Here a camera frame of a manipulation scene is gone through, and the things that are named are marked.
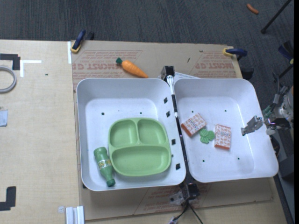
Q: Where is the white paper sheet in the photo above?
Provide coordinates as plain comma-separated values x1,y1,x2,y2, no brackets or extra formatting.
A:
173,71,202,80

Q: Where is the thin black and white rod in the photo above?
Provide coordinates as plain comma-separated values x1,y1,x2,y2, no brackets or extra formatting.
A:
166,76,195,187

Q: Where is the orange toy sausage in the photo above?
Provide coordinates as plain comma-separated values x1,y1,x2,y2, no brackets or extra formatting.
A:
246,3,260,15

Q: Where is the brown cardboard board red print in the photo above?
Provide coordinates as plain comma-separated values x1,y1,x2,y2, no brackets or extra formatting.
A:
71,40,274,221

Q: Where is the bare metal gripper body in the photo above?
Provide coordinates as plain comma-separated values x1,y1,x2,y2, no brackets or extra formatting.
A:
263,98,294,132

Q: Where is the orange toy carrot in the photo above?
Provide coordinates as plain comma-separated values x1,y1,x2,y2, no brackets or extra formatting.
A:
115,57,149,79

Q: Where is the white plastic tray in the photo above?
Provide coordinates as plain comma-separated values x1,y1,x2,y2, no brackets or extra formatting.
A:
173,78,279,184
76,78,187,192

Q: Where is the green divided plate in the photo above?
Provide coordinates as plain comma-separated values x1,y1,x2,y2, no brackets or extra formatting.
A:
107,117,172,177

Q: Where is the green ribbed toy leaf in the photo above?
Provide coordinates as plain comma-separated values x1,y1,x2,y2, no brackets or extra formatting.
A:
199,128,216,145

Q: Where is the green plastic bottle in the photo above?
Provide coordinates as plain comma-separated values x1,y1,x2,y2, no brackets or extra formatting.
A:
93,147,116,188

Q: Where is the orange and white carton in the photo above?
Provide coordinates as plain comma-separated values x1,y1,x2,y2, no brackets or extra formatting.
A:
180,112,208,138
214,124,232,150

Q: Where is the black block with thin wires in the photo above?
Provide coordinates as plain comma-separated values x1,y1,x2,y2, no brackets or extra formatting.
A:
160,65,176,80
169,182,201,205

